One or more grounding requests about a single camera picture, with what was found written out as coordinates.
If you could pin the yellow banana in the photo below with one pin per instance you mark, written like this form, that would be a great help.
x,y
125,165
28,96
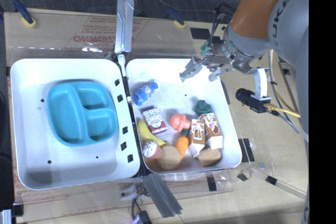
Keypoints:
x,y
145,132

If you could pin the orange carrot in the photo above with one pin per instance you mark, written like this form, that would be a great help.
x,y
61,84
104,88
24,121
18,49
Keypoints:
x,y
182,145

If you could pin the brown cardboard board red print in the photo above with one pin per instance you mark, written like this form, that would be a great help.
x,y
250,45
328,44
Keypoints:
x,y
65,31

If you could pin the green broccoli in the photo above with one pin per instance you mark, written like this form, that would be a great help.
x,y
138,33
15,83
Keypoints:
x,y
202,107

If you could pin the white plastic tray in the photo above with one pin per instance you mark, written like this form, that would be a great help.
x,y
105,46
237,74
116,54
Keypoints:
x,y
31,118
170,81

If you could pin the brown bread slice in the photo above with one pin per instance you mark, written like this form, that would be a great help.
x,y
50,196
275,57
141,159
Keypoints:
x,y
209,157

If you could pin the brown and white carton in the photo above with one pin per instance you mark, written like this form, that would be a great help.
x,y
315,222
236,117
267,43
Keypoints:
x,y
197,139
214,131

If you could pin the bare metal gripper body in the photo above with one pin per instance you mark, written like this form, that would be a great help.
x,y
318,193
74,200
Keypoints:
x,y
220,59

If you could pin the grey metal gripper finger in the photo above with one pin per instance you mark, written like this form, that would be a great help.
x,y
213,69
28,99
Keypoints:
x,y
215,74
191,69

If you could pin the round tan biscuit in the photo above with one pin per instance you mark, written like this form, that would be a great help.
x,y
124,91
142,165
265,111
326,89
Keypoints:
x,y
169,157

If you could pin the blue divided plate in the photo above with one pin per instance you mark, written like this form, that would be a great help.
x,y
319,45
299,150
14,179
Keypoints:
x,y
71,118

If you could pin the pink cupcake with sprinkles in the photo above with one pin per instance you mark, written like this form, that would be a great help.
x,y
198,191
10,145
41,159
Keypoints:
x,y
151,150

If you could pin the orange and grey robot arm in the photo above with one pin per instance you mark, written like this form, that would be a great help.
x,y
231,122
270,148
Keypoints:
x,y
288,29

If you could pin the black cylinder on white bracket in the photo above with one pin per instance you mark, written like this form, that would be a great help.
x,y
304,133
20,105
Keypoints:
x,y
256,102

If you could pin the orange and pink ice cream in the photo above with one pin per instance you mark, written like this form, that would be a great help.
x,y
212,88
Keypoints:
x,y
178,122

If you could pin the red and white carton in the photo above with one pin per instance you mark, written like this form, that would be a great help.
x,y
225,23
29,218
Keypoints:
x,y
155,120

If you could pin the blue plastic bottle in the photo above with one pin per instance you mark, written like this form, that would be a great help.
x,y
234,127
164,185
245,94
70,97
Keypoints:
x,y
143,94

